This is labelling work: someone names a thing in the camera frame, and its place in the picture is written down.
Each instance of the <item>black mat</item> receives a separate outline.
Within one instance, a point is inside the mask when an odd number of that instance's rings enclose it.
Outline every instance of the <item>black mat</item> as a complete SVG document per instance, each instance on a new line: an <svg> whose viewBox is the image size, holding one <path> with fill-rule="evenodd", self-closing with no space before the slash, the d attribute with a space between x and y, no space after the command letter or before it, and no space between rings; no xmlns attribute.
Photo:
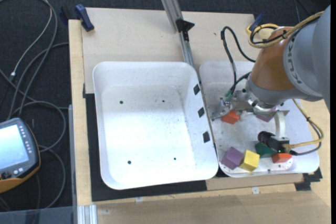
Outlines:
<svg viewBox="0 0 336 224"><path fill-rule="evenodd" d="M95 95L86 95L87 126L89 139L89 156L91 169L91 194L92 201L123 199L141 196L156 196L178 193L191 193L205 191L204 180L194 182L184 182L175 184L165 184L151 187L134 188L127 190L115 190L108 187L100 176L99 149L98 149L98 129L96 120Z"/></svg>

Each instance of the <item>wooden table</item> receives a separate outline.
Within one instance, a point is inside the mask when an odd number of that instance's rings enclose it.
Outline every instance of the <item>wooden table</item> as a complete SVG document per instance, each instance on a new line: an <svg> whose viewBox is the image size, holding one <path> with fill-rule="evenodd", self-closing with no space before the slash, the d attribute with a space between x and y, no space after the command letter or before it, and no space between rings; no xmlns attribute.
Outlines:
<svg viewBox="0 0 336 224"><path fill-rule="evenodd" d="M86 103L83 98L84 84L85 93L93 93L92 68L104 60L183 61L183 58L179 40L171 32L164 11L88 8L88 14L95 25L95 30L92 32L85 32L79 20L69 21L73 154L78 206L97 205L99 223L110 220L116 223L128 223L125 221L131 221L133 218L139 223L146 223L151 219L150 216L153 220L161 220L161 222L158 221L160 223L169 223L164 222L163 219L173 221L174 217L183 219L185 223L194 223L193 214L201 209L203 214L208 216L208 223L220 222L224 217L234 219L239 211L246 213L245 223L249 221L268 223L271 216L264 218L265 210L268 210L267 214L273 215L274 220L279 223L286 220L293 221L294 216L296 219L309 216L310 219L323 219L324 222L321 223L329 223L331 219L330 113L323 101L302 102L303 108L325 133L325 140L319 150L323 179L321 182L311 183L312 191L296 191L294 183L303 181L302 174L283 174L248 178L212 178L206 181L207 191L201 193L93 202ZM196 69L205 60L227 60L219 35L226 25L236 32L245 53L252 58L257 56L258 51L245 42L247 40L245 29L254 21L252 15L186 12L183 16L185 20L196 25L189 33ZM234 59L243 60L231 37L228 37L228 44ZM236 206L233 207L234 210L228 210L225 208L226 204ZM281 213L271 213L267 207L269 205L280 206ZM169 217L164 216L167 214L166 208L171 211Z"/></svg>

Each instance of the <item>yellow block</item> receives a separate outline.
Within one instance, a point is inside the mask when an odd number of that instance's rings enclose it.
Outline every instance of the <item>yellow block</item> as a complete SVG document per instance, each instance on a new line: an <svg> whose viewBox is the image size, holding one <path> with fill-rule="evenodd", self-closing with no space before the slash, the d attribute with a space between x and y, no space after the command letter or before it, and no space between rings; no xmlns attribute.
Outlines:
<svg viewBox="0 0 336 224"><path fill-rule="evenodd" d="M245 150L240 168L252 172L258 167L260 155L249 150Z"/></svg>

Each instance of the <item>purple block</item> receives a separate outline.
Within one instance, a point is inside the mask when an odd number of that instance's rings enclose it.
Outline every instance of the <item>purple block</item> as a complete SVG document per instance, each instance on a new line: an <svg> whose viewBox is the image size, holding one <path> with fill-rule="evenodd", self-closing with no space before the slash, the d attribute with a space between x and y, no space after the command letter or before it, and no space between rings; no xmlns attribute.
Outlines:
<svg viewBox="0 0 336 224"><path fill-rule="evenodd" d="M230 147L227 152L225 152L224 157L221 160L221 163L230 168L231 170L235 169L240 165L244 158L244 154L234 147Z"/></svg>

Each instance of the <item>white cable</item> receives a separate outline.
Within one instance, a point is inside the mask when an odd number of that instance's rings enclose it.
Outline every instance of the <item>white cable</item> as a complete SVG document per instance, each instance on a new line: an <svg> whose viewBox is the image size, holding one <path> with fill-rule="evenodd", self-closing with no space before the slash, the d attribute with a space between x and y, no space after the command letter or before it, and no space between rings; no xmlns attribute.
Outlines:
<svg viewBox="0 0 336 224"><path fill-rule="evenodd" d="M33 47L33 45L35 45L35 43L36 43L37 41L39 41L39 39L41 38L41 36L42 36L42 35L45 33L45 31L47 30L47 28L48 28L48 26L49 26L49 24L50 24L50 22L51 22L51 18L52 18L52 10L51 10L51 8L50 8L50 16L49 16L49 19L48 19L48 22L47 22L46 26L44 27L44 29L42 30L42 32L39 34L39 36L33 41L33 43L31 43L31 44L29 45L29 47L28 47L28 48L25 50L25 52L22 54L22 56L20 57L20 59L19 59L18 62L16 63L16 66L15 66L13 72L10 74L12 77L16 76L16 70L17 70L19 64L21 63L22 59L25 57L25 55L28 53L28 51Z"/></svg>

